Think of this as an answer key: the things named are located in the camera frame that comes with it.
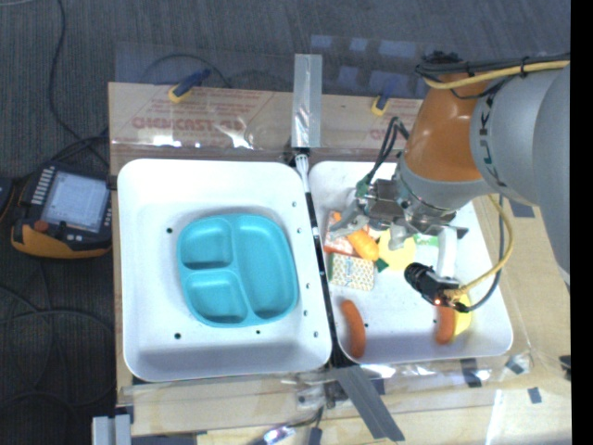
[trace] white tray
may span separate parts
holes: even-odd
[[[135,376],[156,382],[280,374],[328,361],[332,343],[319,267],[294,170],[274,162],[138,159],[120,171],[118,200],[123,354]],[[177,238],[198,218],[238,211],[268,216],[283,228],[298,302],[269,324],[208,326],[185,303]]]
[[[373,163],[337,161],[324,161],[313,166],[309,183],[322,232],[327,225],[328,213],[346,208],[347,197],[356,182],[372,166]],[[390,179],[395,167],[395,163],[384,163],[375,179]],[[492,263],[471,203],[459,211],[454,224],[469,228],[458,243],[455,266],[458,280],[469,282],[490,269]],[[470,291],[472,302],[487,292],[491,282],[492,278],[488,278]],[[375,276],[375,287],[371,291],[330,285],[330,292],[341,345],[347,344],[347,325],[339,309],[342,299],[352,299],[368,325],[364,356],[357,360],[351,358],[355,362],[388,364],[498,356],[511,347],[511,321],[498,289],[473,312],[471,326],[465,334],[445,346],[433,340],[435,307],[406,282],[403,272],[381,272]]]

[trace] table surface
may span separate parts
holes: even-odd
[[[126,97],[114,96],[114,90],[120,85],[110,87],[111,114],[125,112],[123,107],[131,98],[146,97],[141,84],[121,85]],[[237,96],[243,98],[245,91],[237,91]],[[283,100],[283,94],[277,96],[278,100]],[[330,97],[328,104],[338,104],[344,109],[331,114],[334,126],[339,126],[341,121],[351,121],[353,117],[360,118],[360,107],[370,106],[372,102],[368,97]],[[420,101],[395,100],[392,113],[397,112],[398,104],[405,108],[407,126],[411,127]],[[121,126],[120,120],[119,116],[110,121],[112,140]],[[353,147],[361,136],[372,140],[369,131],[377,130],[375,123],[363,125],[368,132],[358,134],[358,139],[355,137],[352,141]],[[330,140],[330,149],[320,150],[322,158],[332,156],[331,143]],[[339,149],[334,153],[348,153],[344,146],[336,145]],[[117,176],[121,167],[132,159],[192,159],[196,155],[200,152],[171,146],[112,143],[111,175]],[[223,156],[232,155],[233,151],[226,151]],[[277,153],[263,150],[252,155],[254,159],[266,159],[276,157]],[[208,157],[216,157],[216,153],[208,153]],[[133,405],[132,435],[207,431],[195,437],[196,443],[250,443],[261,438],[273,425],[307,422],[313,417],[324,403],[322,387],[315,384],[314,375],[313,380],[305,383],[263,376],[167,384],[134,381],[122,353],[120,225],[116,192],[112,202],[118,404]],[[473,204],[494,260],[498,255],[498,215],[485,198],[477,198]],[[426,377],[418,375],[420,368],[413,370],[413,378],[406,377],[404,372],[386,380],[384,403],[410,443],[572,442],[571,381],[559,360],[560,356],[571,354],[570,295],[556,270],[539,209],[530,208],[527,215],[525,210],[517,211],[515,216],[507,203],[505,210],[512,220],[515,247],[503,270],[500,288],[515,312],[517,337],[525,344],[525,349],[516,356],[517,364],[524,367],[492,367],[496,362],[478,362],[476,370],[488,376],[480,381],[480,387],[470,387],[457,370],[439,367]],[[338,402],[334,408],[325,408],[319,427],[323,431],[323,444],[385,441],[373,439],[349,400]],[[309,426],[297,426],[296,434],[284,443],[307,443],[308,436]]]

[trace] divided blue plate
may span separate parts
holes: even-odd
[[[282,228],[257,214],[191,222],[177,241],[185,301],[217,327],[275,322],[297,305],[297,271]]]

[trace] blue clamp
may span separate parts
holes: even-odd
[[[372,102],[371,112],[374,115],[381,117],[385,114],[389,102],[389,97],[391,97],[395,88],[395,79],[387,81],[387,84],[385,85],[383,92],[380,95],[378,95]]]
[[[173,104],[179,104],[190,93],[190,89],[194,86],[202,85],[202,82],[208,78],[210,73],[210,70],[199,70],[187,76],[179,84],[171,87],[169,90],[169,100]]]

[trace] gray floor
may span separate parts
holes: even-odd
[[[76,138],[107,127],[107,83],[164,83],[191,58],[214,62],[237,88],[290,91],[295,53],[321,53],[326,94],[422,97],[413,67],[431,49],[467,59],[571,49],[571,0],[0,0],[0,176],[22,177]],[[211,85],[222,85],[213,77]],[[95,145],[107,157],[107,144]],[[90,151],[68,162],[104,172]],[[112,413],[112,268],[43,261],[10,246],[0,225],[0,443],[90,443],[90,418]],[[10,316],[62,309],[49,323]]]

